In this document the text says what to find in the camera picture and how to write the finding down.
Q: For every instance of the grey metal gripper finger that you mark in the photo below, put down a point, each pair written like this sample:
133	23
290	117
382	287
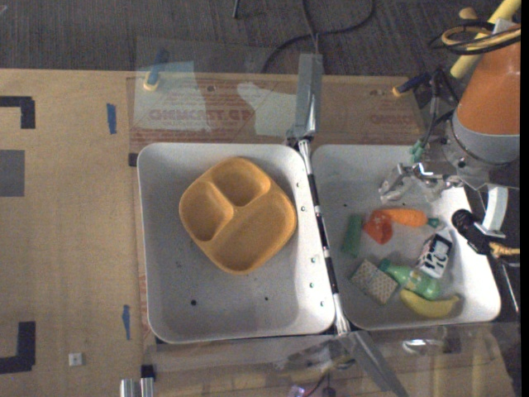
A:
394	184
436	182

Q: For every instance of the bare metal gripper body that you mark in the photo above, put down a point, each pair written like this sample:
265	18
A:
475	172

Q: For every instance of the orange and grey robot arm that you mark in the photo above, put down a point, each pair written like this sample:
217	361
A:
489	97

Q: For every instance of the orange carrot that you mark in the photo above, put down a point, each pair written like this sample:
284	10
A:
407	217

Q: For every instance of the white plastic tray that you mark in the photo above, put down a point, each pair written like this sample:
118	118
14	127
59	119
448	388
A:
355	172
231	304

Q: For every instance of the green rectangular block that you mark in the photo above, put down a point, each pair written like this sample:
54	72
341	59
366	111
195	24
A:
352	236

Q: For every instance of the black and white carton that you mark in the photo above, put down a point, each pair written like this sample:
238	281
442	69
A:
434	256

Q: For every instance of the brown cardboard board red print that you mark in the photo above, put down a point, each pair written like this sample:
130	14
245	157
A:
355	110

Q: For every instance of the green bottle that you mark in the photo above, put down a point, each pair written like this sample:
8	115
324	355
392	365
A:
415	281

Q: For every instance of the beige patterned packet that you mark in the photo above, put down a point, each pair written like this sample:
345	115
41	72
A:
374	281

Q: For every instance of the yellow banana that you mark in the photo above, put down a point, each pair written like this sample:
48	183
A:
430	306

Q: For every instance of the orange divided plate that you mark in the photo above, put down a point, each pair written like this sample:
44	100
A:
244	230

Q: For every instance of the black cylinder on white bracket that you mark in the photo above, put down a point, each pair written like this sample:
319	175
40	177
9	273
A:
469	228

